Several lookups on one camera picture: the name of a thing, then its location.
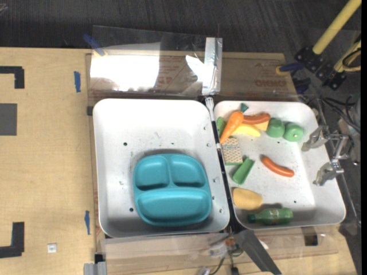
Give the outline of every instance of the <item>yellow tube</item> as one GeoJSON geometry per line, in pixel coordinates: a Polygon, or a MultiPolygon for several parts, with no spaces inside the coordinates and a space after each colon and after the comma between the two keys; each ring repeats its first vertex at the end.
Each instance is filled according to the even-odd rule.
{"type": "Polygon", "coordinates": [[[349,48],[347,52],[339,59],[339,61],[334,65],[334,70],[337,72],[343,72],[343,60],[345,57],[347,57],[350,53],[356,51],[358,48],[361,48],[362,46],[362,40],[359,40],[358,42],[354,43],[352,47],[349,48]]]}
{"type": "Polygon", "coordinates": [[[320,55],[333,38],[339,33],[349,18],[361,6],[362,0],[349,0],[344,8],[340,11],[338,16],[334,19],[331,25],[327,28],[321,38],[312,48],[313,52],[320,55]]]}

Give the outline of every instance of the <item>wooden table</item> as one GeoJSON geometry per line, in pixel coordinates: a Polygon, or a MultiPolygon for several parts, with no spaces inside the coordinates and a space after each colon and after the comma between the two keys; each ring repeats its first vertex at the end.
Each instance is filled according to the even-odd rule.
{"type": "MultiPolygon", "coordinates": [[[[17,104],[17,135],[0,136],[0,246],[11,243],[13,222],[25,224],[21,257],[1,258],[0,274],[82,274],[96,249],[91,145],[86,114],[84,49],[0,48],[0,66],[22,66],[25,88],[0,74],[0,103],[17,104]],[[81,76],[76,91],[74,71],[81,76]],[[85,224],[89,212],[90,234],[85,224]],[[48,244],[57,251],[48,253],[48,244]]],[[[275,260],[283,274],[356,274],[346,241],[338,253],[275,260]]],[[[254,263],[241,274],[258,272],[254,263]]],[[[160,272],[196,274],[197,269],[160,272]]],[[[223,266],[218,275],[230,274],[223,266]]]]}

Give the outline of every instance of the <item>teal plate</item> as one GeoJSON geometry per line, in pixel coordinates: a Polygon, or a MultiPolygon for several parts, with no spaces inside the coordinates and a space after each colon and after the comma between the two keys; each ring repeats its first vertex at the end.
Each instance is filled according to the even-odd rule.
{"type": "Polygon", "coordinates": [[[134,168],[133,184],[136,210],[151,225],[192,225],[204,221],[212,211],[205,170],[191,156],[145,157],[134,168]]]}

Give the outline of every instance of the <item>toy sausage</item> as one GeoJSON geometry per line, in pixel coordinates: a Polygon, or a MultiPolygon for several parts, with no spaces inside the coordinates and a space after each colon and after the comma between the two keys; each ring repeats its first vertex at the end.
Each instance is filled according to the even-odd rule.
{"type": "Polygon", "coordinates": [[[294,171],[275,164],[269,157],[263,157],[261,162],[271,171],[286,177],[293,177],[294,171]]]}
{"type": "Polygon", "coordinates": [[[259,115],[251,115],[243,117],[243,124],[259,124],[270,120],[270,114],[264,113],[259,115]]]}

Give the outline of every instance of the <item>bottle cap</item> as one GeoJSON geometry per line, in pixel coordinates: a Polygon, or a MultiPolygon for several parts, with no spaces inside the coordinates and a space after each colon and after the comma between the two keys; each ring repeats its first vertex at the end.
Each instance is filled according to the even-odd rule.
{"type": "Polygon", "coordinates": [[[255,223],[256,222],[255,214],[247,215],[247,221],[248,223],[255,223]]]}

